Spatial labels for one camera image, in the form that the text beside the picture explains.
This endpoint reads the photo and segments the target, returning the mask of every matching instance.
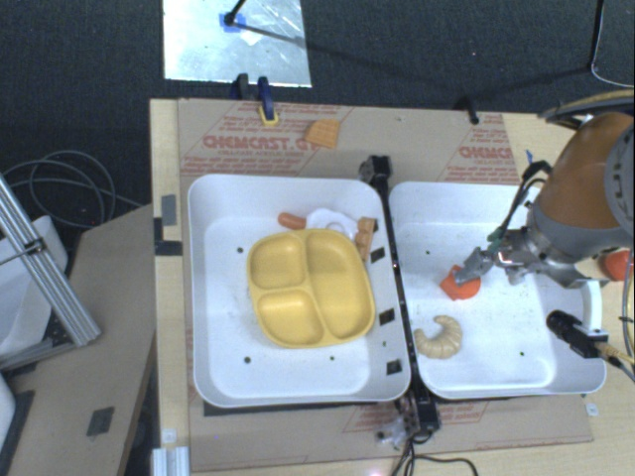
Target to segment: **yellow plastic tray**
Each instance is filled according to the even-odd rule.
[[[355,245],[329,229],[305,229],[258,241],[247,259],[260,327],[275,343],[322,347],[364,335],[375,300]]]

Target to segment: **dark carpet floor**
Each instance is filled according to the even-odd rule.
[[[596,0],[302,0],[314,88],[278,100],[537,112],[611,89],[586,69]],[[606,0],[600,72],[633,82],[635,0]],[[148,101],[166,81],[162,0],[0,0],[0,171],[90,153],[150,198]]]

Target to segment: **small wooden piece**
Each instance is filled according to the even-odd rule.
[[[338,136],[338,120],[317,120],[307,129],[305,141],[325,148],[335,148]]]
[[[374,218],[368,217],[361,217],[357,221],[355,245],[357,246],[362,261],[366,261],[370,254],[370,246],[373,242],[373,233],[375,232],[375,222]]]

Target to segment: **blue clamp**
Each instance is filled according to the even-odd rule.
[[[236,14],[236,19],[234,20],[235,25],[227,25],[225,23],[225,13],[220,13],[218,15],[218,22],[223,32],[226,32],[228,34],[236,34],[238,32],[242,32],[241,27],[247,26],[247,20],[242,14]]]
[[[236,100],[256,100],[256,96],[249,88],[248,74],[239,74],[235,81],[231,83],[229,97]],[[269,86],[269,80],[265,76],[258,78],[258,100],[261,102],[258,106],[258,114],[262,119],[262,123],[270,127],[278,125],[279,118],[274,108],[271,86]]]

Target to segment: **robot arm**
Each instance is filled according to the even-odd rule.
[[[584,123],[573,117],[593,112],[600,114]],[[530,165],[510,214],[488,238],[489,247],[474,249],[464,268],[454,272],[456,284],[460,287],[497,266],[505,270],[511,285],[521,283],[527,274],[542,273],[565,288],[579,288],[589,278],[576,269],[576,263],[610,249],[633,249],[632,114],[633,91],[622,90],[543,115],[577,130],[553,168]],[[508,229],[511,215],[524,202],[530,178],[538,171],[548,177],[529,205],[526,225]],[[600,352],[606,357],[608,352],[610,361],[611,351],[616,350],[606,343],[607,334],[587,324],[586,317],[580,321],[558,310],[547,319],[548,327],[575,352],[585,358],[598,357]]]

